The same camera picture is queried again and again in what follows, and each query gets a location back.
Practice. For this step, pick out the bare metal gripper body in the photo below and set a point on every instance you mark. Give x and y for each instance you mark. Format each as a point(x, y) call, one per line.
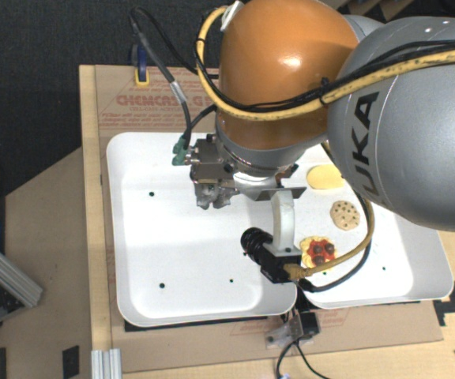
point(211, 163)

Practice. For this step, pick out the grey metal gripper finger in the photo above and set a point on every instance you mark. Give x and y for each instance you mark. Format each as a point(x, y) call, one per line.
point(226, 196)
point(205, 196)

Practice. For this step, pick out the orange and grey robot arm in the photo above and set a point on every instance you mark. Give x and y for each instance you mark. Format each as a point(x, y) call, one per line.
point(286, 53)

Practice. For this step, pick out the white plastic tray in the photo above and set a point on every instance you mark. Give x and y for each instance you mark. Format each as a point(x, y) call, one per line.
point(393, 259)
point(180, 235)

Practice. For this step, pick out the brown cardboard board red print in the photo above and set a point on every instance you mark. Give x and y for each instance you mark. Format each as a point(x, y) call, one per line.
point(140, 105)

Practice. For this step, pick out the yellow round biscuit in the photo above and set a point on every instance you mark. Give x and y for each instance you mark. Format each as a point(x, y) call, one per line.
point(324, 177)

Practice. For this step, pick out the yellow and red pizza slice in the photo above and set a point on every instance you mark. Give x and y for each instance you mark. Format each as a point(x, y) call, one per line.
point(319, 251)

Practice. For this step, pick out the beige chocolate chip cookie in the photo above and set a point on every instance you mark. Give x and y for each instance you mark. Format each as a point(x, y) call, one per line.
point(345, 215)

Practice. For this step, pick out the black cylinder on white bracket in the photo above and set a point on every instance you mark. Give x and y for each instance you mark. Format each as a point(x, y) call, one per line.
point(275, 262)

